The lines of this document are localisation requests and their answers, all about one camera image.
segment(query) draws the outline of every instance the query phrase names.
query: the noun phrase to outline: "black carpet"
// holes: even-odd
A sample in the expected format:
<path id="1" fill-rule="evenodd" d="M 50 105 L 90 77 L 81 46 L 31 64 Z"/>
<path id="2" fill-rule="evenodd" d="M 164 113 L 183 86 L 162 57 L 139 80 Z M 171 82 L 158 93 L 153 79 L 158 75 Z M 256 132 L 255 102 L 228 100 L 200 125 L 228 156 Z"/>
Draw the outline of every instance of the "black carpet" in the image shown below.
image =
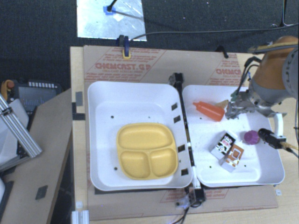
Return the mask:
<path id="1" fill-rule="evenodd" d="M 283 0 L 142 0 L 146 32 L 270 28 L 280 24 Z M 298 0 L 287 0 L 285 22 L 298 22 Z M 43 79 L 70 87 L 71 46 L 114 46 L 115 41 L 77 38 L 76 0 L 0 0 L 0 81 Z M 246 52 L 298 26 L 268 32 L 153 35 L 134 47 Z"/>

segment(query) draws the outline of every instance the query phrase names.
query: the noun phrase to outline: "yellow plastic plate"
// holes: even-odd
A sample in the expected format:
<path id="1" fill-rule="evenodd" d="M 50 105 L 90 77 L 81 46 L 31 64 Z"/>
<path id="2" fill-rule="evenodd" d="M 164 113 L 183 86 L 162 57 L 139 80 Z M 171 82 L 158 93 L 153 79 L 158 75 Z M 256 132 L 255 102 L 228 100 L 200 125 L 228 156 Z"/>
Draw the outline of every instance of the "yellow plastic plate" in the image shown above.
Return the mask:
<path id="1" fill-rule="evenodd" d="M 117 133 L 117 154 L 122 171 L 137 180 L 168 177 L 178 168 L 172 132 L 158 123 L 123 126 Z"/>

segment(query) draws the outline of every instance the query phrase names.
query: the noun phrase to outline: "small box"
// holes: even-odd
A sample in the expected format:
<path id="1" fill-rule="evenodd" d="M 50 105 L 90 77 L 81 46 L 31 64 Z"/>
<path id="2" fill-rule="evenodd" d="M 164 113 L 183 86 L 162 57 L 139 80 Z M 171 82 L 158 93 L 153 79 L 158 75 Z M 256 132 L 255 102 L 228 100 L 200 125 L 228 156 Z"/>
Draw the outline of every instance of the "small box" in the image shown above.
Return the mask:
<path id="1" fill-rule="evenodd" d="M 230 150 L 231 146 L 237 139 L 237 135 L 227 131 L 220 139 L 218 144 L 212 149 L 211 153 L 217 158 L 222 159 Z"/>
<path id="2" fill-rule="evenodd" d="M 226 156 L 223 160 L 223 163 L 221 166 L 226 169 L 228 172 L 232 172 L 235 170 L 237 165 L 239 164 L 239 161 L 242 157 L 242 154 L 244 152 L 244 149 L 237 146 L 236 144 L 233 144 L 228 156 Z"/>

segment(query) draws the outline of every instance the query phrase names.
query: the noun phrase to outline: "purple ball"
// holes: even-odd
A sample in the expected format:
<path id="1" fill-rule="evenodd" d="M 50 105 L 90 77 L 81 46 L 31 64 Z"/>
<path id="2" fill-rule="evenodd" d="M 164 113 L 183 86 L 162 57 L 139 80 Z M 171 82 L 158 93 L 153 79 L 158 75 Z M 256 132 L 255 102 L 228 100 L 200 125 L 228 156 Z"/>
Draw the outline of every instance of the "purple ball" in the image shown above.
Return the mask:
<path id="1" fill-rule="evenodd" d="M 245 142 L 248 144 L 257 144 L 260 140 L 257 131 L 250 130 L 244 135 Z"/>

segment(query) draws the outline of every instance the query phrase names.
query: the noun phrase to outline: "orange squeeze bottle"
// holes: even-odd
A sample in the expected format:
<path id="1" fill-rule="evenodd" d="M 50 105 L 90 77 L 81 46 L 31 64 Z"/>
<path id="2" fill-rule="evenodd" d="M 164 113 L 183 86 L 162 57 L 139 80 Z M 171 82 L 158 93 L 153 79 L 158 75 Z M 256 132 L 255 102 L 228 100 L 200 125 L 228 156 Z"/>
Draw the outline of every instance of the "orange squeeze bottle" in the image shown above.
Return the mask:
<path id="1" fill-rule="evenodd" d="M 215 121 L 221 121 L 225 113 L 223 108 L 212 104 L 208 104 L 206 102 L 202 102 L 202 101 L 198 103 L 193 102 L 193 104 L 196 106 L 196 109 L 199 112 L 203 113 L 204 115 L 210 117 Z"/>

